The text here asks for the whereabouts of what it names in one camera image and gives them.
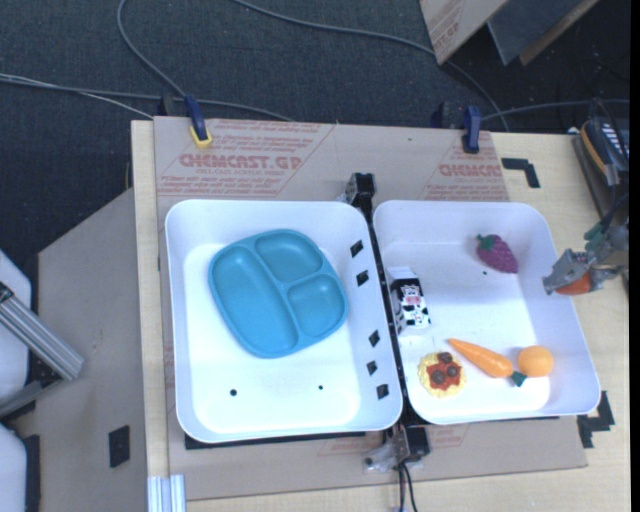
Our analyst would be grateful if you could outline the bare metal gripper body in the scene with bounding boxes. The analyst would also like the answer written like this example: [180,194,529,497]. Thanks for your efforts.
[597,222,631,274]

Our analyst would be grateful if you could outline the orange red toy food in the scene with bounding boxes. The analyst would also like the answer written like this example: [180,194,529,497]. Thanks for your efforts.
[554,272,594,297]

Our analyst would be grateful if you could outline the purple grapes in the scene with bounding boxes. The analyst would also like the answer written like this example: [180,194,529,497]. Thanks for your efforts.
[474,233,520,275]

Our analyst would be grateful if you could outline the orange round fruit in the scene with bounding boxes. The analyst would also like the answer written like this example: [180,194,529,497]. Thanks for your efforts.
[516,344,555,379]

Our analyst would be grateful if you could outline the white plastic tray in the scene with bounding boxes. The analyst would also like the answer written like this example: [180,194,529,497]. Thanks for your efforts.
[371,199,603,427]
[163,198,405,445]

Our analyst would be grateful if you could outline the orange carrot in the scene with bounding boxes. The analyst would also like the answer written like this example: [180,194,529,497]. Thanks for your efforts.
[446,337,529,388]

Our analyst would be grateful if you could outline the white cow print carton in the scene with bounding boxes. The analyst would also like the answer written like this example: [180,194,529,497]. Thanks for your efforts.
[385,265,433,337]

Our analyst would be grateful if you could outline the yellow spaghetti with meatballs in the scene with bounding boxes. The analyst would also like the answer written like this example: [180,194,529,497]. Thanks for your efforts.
[416,351,468,400]

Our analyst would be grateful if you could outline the thin black rod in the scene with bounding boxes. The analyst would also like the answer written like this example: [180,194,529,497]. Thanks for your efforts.
[366,198,407,427]

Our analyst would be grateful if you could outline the brown cardboard board red print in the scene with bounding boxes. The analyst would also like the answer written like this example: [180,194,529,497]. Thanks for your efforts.
[152,115,589,502]

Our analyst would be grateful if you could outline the blue divided plate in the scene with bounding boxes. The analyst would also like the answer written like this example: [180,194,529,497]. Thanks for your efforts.
[207,228,350,360]

